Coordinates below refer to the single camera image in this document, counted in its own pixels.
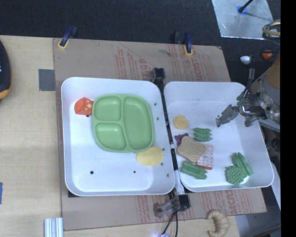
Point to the thin black and white rod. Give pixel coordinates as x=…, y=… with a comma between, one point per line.
x=168, y=127

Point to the white plastic tray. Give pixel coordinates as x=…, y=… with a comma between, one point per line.
x=108, y=174
x=227, y=142

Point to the red toy with yellow stars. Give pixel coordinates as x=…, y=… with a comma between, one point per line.
x=82, y=106

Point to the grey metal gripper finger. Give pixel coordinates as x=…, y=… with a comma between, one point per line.
x=249, y=122
x=228, y=113

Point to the tan croissant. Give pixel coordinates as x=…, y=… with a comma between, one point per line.
x=220, y=221

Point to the green pea pods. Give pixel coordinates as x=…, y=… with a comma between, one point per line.
x=202, y=134

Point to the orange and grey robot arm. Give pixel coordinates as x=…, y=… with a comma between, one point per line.
x=274, y=74

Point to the small yellow biscuit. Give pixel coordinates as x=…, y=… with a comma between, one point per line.
x=180, y=122

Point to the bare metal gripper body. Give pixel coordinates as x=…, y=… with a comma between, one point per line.
x=267, y=111

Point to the large yellow round chip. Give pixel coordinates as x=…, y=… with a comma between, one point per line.
x=150, y=156

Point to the green beans bundle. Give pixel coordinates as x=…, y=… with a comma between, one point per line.
x=193, y=170

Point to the brown cardboard board red print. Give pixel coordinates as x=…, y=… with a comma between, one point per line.
x=88, y=58

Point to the purple grapes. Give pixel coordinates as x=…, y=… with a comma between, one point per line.
x=179, y=138

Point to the green bumpy round vegetable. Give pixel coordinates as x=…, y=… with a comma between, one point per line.
x=234, y=175

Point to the white and orange carton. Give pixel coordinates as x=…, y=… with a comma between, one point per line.
x=207, y=158

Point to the green divided plate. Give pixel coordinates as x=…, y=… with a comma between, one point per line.
x=135, y=122

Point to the tan bread slice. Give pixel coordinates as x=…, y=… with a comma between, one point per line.
x=190, y=149

